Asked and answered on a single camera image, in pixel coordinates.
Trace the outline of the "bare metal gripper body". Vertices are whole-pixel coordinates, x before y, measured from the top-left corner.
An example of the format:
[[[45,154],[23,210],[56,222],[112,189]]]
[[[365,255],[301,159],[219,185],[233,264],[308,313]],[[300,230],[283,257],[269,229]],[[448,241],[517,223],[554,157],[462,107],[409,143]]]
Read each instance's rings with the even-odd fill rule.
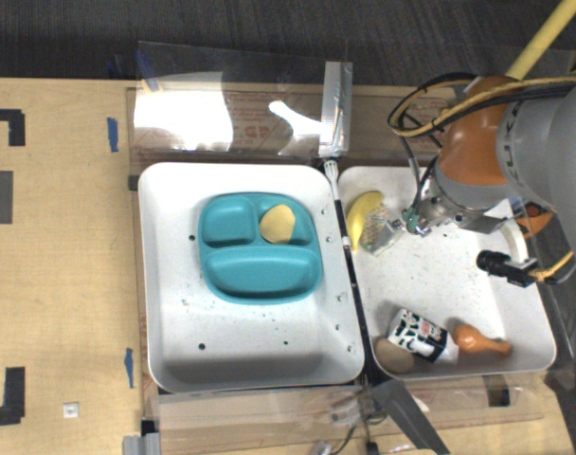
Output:
[[[420,199],[404,210],[405,228],[414,235],[428,235],[434,228],[448,225],[491,234],[505,222],[505,217],[496,218],[486,215],[483,210],[462,208],[437,195]]]

